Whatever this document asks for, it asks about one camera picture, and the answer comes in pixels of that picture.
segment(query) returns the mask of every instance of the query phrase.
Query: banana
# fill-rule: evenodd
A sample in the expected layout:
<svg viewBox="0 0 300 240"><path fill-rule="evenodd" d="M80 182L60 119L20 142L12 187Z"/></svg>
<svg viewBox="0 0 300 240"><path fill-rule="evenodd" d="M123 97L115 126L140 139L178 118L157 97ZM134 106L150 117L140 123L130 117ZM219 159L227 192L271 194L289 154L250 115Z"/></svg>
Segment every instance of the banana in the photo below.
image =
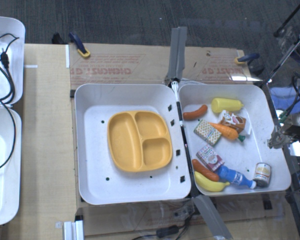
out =
<svg viewBox="0 0 300 240"><path fill-rule="evenodd" d="M215 182L207 177L203 176L201 173L195 171L194 178L196 183L203 189L208 190L210 192L220 192L224 190L226 186L230 185L230 182Z"/></svg>

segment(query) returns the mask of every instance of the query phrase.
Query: bottle cap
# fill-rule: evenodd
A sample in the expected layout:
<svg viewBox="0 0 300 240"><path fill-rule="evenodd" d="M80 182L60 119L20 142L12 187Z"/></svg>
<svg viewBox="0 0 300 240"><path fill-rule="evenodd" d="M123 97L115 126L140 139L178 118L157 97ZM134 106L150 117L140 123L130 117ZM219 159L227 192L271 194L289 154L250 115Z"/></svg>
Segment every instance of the bottle cap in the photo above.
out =
<svg viewBox="0 0 300 240"><path fill-rule="evenodd" d="M253 190L256 187L256 185L257 183L254 180L252 180L252 184L249 188Z"/></svg>

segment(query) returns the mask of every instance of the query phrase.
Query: small box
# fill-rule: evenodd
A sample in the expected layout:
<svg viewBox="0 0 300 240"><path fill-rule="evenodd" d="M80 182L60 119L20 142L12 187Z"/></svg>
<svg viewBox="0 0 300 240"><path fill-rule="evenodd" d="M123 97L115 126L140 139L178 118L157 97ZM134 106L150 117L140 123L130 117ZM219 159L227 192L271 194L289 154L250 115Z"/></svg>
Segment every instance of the small box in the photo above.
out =
<svg viewBox="0 0 300 240"><path fill-rule="evenodd" d="M221 137L221 132L203 119L194 129L194 133L204 139L211 146L214 146Z"/></svg>
<svg viewBox="0 0 300 240"><path fill-rule="evenodd" d="M251 125L249 120L227 110L223 110L220 113L218 117L218 123L235 129L238 134L242 133L249 135L251 132Z"/></svg>
<svg viewBox="0 0 300 240"><path fill-rule="evenodd" d="M196 153L196 156L209 170L213 172L225 163L209 144L206 144L203 148L201 148Z"/></svg>

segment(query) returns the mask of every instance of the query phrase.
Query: sausage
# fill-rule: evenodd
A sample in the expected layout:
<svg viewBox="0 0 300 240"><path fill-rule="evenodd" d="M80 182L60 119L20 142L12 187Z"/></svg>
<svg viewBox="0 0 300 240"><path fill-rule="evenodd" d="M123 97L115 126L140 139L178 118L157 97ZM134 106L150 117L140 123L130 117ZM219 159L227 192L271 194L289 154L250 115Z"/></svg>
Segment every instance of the sausage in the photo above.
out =
<svg viewBox="0 0 300 240"><path fill-rule="evenodd" d="M193 169L213 182L219 181L219 175L204 167L199 160L192 159Z"/></svg>
<svg viewBox="0 0 300 240"><path fill-rule="evenodd" d="M207 105L202 105L199 109L192 111L192 112L184 112L183 119L184 120L194 120L201 116L203 116L208 110Z"/></svg>

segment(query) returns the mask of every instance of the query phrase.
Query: can label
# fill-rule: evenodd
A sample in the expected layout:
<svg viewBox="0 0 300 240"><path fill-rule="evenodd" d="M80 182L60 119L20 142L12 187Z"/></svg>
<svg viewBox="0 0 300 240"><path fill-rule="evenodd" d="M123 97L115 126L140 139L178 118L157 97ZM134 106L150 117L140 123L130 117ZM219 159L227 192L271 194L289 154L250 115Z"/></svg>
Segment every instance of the can label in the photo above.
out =
<svg viewBox="0 0 300 240"><path fill-rule="evenodd" d="M271 177L271 166L264 162L256 164L254 178L258 187L267 187Z"/></svg>

